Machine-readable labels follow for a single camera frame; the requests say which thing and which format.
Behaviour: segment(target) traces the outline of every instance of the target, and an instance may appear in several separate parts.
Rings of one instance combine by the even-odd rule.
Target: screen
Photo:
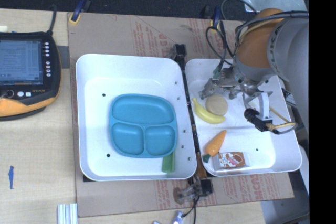
[[[0,40],[0,85],[43,84],[40,40]]]

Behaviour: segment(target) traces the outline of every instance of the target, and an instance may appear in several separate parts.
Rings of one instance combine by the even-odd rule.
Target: orange carrot
[[[206,146],[205,152],[209,154],[211,157],[215,156],[222,146],[224,142],[224,138],[226,135],[226,130],[221,131],[217,134]]]

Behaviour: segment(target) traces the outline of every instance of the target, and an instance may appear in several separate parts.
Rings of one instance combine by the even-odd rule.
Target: round beige object
[[[210,113],[223,116],[227,112],[228,106],[223,96],[213,94],[206,99],[205,108]]]

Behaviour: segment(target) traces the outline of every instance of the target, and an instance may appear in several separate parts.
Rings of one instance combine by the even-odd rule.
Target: blue marker
[[[14,178],[14,166],[10,166],[10,169],[9,169],[9,172],[8,172],[8,175],[9,175],[9,182],[10,182],[10,188],[13,189],[13,178]]]

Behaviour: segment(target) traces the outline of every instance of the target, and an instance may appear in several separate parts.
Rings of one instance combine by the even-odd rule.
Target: carrot
[[[203,161],[208,162],[210,157],[215,156],[222,146],[224,142],[224,138],[226,135],[226,130],[221,131],[219,134],[217,134],[205,147],[205,153],[206,155],[203,156]]]

